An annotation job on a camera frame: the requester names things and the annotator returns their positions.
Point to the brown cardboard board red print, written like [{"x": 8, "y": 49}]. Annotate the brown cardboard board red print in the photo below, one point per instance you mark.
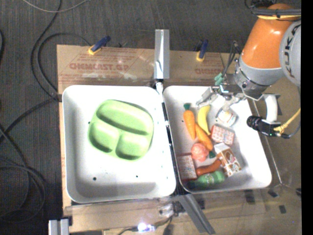
[{"x": 102, "y": 65}]

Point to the black cylinder on white bracket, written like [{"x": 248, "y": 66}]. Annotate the black cylinder on white bracket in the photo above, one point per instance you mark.
[{"x": 260, "y": 124}]

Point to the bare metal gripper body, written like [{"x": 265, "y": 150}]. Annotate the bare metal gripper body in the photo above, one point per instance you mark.
[{"x": 230, "y": 88}]

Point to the white and brown carton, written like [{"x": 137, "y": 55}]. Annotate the white and brown carton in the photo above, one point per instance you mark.
[{"x": 230, "y": 160}]

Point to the white plastic tray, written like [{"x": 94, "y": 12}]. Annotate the white plastic tray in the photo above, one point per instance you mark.
[
  {"x": 115, "y": 180},
  {"x": 249, "y": 160}
]

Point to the yellow banana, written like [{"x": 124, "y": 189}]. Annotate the yellow banana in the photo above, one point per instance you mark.
[{"x": 203, "y": 117}]

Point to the brown sausage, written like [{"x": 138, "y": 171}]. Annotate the brown sausage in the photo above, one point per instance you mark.
[{"x": 207, "y": 169}]

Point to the small white packet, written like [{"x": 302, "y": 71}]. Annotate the small white packet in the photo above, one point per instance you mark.
[{"x": 227, "y": 118}]

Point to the pink lumpy toy food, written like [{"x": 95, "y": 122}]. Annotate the pink lumpy toy food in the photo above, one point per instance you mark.
[{"x": 199, "y": 152}]

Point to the orange carrot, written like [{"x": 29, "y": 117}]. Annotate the orange carrot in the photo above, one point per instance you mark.
[
  {"x": 204, "y": 138},
  {"x": 190, "y": 122}
]

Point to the red and white checked packet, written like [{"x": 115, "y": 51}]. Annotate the red and white checked packet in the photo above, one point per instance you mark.
[{"x": 222, "y": 134}]

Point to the green divided plate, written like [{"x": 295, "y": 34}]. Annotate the green divided plate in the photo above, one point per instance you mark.
[{"x": 122, "y": 128}]

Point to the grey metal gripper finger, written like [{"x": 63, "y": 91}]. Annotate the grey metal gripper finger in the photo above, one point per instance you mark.
[
  {"x": 206, "y": 97},
  {"x": 231, "y": 103}
]

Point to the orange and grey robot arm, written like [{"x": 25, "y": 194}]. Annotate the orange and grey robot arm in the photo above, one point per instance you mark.
[{"x": 262, "y": 45}]

